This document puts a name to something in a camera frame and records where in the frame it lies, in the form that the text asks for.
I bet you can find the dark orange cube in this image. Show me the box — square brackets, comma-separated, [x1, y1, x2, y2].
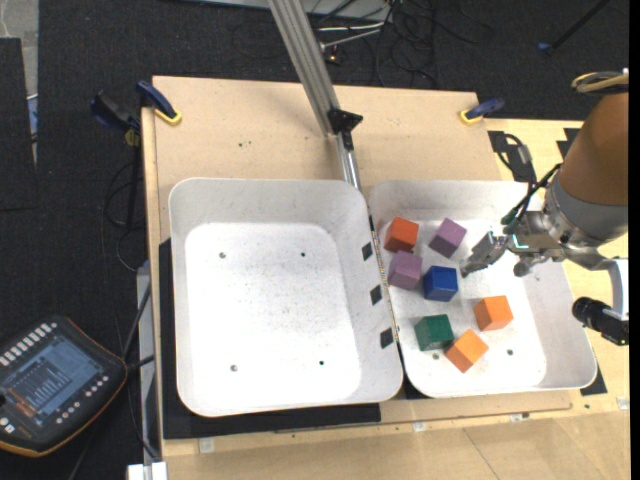
[383, 216, 421, 254]

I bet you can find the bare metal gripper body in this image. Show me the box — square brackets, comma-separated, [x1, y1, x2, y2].
[503, 209, 610, 270]

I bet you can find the white plastic tray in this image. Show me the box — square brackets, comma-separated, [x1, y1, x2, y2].
[368, 179, 599, 400]
[167, 176, 405, 418]

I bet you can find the purple cube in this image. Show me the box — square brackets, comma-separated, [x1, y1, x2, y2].
[387, 250, 424, 291]
[428, 217, 468, 259]

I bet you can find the green cube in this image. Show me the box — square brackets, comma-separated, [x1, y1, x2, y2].
[413, 313, 456, 352]

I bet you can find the pale wood board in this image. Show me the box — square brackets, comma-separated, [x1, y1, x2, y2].
[151, 75, 575, 442]

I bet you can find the blue cube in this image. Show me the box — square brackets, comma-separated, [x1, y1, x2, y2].
[422, 265, 460, 303]

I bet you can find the black cylinder on white bracket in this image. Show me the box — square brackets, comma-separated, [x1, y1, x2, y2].
[571, 256, 630, 348]

